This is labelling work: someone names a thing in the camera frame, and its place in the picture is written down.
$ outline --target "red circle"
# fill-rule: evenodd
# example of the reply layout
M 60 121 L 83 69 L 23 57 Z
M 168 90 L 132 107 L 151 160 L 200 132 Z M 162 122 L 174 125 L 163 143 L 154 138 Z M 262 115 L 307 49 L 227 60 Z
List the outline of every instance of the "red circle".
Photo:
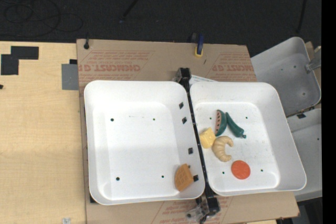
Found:
M 251 174 L 250 166 L 241 160 L 232 163 L 231 171 L 238 179 L 246 179 Z

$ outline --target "toy zucchini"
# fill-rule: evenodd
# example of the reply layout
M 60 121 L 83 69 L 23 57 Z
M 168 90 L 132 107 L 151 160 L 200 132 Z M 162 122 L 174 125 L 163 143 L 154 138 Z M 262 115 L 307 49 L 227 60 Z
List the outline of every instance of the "toy zucchini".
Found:
M 227 120 L 227 124 L 229 125 L 231 131 L 233 132 L 233 134 L 235 135 L 235 137 L 242 137 L 242 138 L 246 138 L 246 135 L 244 134 L 244 129 L 240 128 L 234 121 L 233 119 L 230 117 L 229 113 L 225 113 L 226 115 L 226 120 Z
M 224 133 L 227 126 L 226 115 L 223 111 L 217 110 L 216 114 L 216 127 L 215 127 L 215 135 L 220 136 Z

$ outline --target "black fabric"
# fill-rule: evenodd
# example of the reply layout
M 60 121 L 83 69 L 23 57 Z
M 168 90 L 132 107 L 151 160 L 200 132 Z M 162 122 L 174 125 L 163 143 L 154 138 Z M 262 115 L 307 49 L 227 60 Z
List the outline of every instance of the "black fabric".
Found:
M 55 9 L 50 1 L 58 7 L 53 14 L 64 14 L 54 30 L 48 25 L 56 17 L 9 22 L 14 10 L 5 17 L 8 4 L 2 2 L 0 39 L 76 42 L 88 33 L 94 39 L 186 42 L 191 33 L 202 33 L 204 43 L 247 45 L 251 57 L 293 36 L 321 45 L 321 0 L 307 0 L 299 34 L 303 0 L 139 0 L 122 24 L 120 17 L 133 0 L 37 0 L 31 7 L 48 12 Z M 81 26 L 68 13 L 82 19 L 79 30 L 67 32 Z

